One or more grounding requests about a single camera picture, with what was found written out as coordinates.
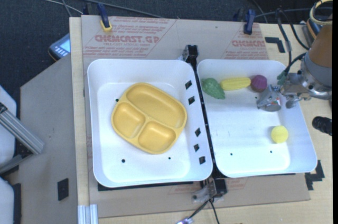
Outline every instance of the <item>small black mark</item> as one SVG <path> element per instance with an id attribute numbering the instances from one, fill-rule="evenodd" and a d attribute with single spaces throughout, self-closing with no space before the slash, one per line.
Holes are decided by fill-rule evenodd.
<path id="1" fill-rule="evenodd" d="M 195 131 L 196 137 L 198 137 L 201 134 L 201 130 L 200 128 L 197 128 L 197 130 Z"/>
<path id="2" fill-rule="evenodd" d="M 189 105 L 191 105 L 192 103 L 194 103 L 195 102 L 195 97 L 193 96 L 193 97 L 190 97 L 189 99 L 188 99 L 188 102 L 189 102 Z"/>
<path id="3" fill-rule="evenodd" d="M 191 80 L 189 80 L 186 84 L 185 84 L 185 89 L 188 90 L 188 88 L 192 85 Z"/>
<path id="4" fill-rule="evenodd" d="M 200 160 L 200 165 L 203 164 L 205 162 L 205 156 L 201 156 L 199 160 Z"/>
<path id="5" fill-rule="evenodd" d="M 68 178 L 58 182 L 58 201 L 69 196 L 69 180 Z"/>
<path id="6" fill-rule="evenodd" d="M 199 148 L 200 148 L 200 147 L 199 147 L 198 144 L 195 144 L 195 145 L 194 145 L 195 152 L 197 152 L 197 151 L 199 150 Z"/>

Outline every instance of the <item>cardboard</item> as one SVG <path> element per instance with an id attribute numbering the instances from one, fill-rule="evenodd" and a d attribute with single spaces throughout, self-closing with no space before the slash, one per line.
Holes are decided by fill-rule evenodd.
<path id="1" fill-rule="evenodd" d="M 113 29 L 105 33 L 100 25 L 100 16 L 83 15 L 81 18 L 90 204 L 98 205 L 100 218 L 194 210 L 200 204 L 193 201 L 192 195 L 201 189 L 200 182 L 122 189 L 104 188 L 98 184 L 93 174 L 87 67 L 93 60 L 101 58 L 177 59 L 182 56 L 187 44 L 198 46 L 198 61 L 267 60 L 259 24 L 255 23 L 252 35 L 247 35 L 243 33 L 244 22 L 116 16 L 109 19 Z M 215 207 L 309 199 L 303 173 L 226 178 L 226 184 L 228 193 L 214 203 Z"/>
<path id="2" fill-rule="evenodd" d="M 42 154 L 28 157 L 5 178 L 11 185 L 21 184 L 21 224 L 77 223 L 70 68 L 66 56 L 21 87 L 20 120 L 44 142 Z M 68 196 L 59 200 L 58 182 L 64 179 Z"/>

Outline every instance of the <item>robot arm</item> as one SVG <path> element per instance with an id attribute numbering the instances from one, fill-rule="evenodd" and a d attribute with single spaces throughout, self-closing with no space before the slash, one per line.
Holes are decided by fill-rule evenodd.
<path id="1" fill-rule="evenodd" d="M 332 0 L 322 0 L 313 9 L 327 1 Z M 288 73 L 280 87 L 269 86 L 257 101 L 258 108 L 266 107 L 267 103 L 276 100 L 278 94 L 286 97 L 287 108 L 292 108 L 301 99 L 312 97 L 332 100 L 332 15 L 329 20 L 322 22 L 323 27 L 303 56 L 298 72 Z"/>

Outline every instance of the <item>yellow divided plate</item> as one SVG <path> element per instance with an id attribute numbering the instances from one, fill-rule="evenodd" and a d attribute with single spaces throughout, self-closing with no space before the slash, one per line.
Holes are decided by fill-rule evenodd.
<path id="1" fill-rule="evenodd" d="M 186 118 L 184 106 L 174 97 L 148 83 L 136 83 L 118 100 L 111 124 L 134 146 L 162 154 L 174 145 Z"/>

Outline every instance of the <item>black clip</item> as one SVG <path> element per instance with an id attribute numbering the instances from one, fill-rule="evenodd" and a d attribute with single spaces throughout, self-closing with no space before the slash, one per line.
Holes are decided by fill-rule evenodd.
<path id="1" fill-rule="evenodd" d="M 254 19 L 256 16 L 256 12 L 255 10 L 251 10 L 249 9 L 249 11 L 247 12 L 247 14 L 245 15 L 245 19 L 246 19 L 246 24 L 244 24 L 244 33 L 245 34 L 252 34 L 252 25 L 254 24 Z"/>
<path id="2" fill-rule="evenodd" d="M 237 12 L 235 13 L 235 15 L 233 15 L 232 17 L 232 21 L 235 21 L 235 22 L 243 22 L 244 21 L 244 8 L 239 8 L 237 10 Z"/>
<path id="3" fill-rule="evenodd" d="M 97 5 L 97 9 L 99 10 L 99 14 L 101 15 L 101 26 L 105 32 L 110 32 L 112 30 L 112 25 L 109 21 L 108 14 L 106 9 L 102 3 Z"/>
<path id="4" fill-rule="evenodd" d="M 87 3 L 82 10 L 84 15 L 97 15 L 97 12 L 93 11 L 93 7 L 91 3 Z"/>

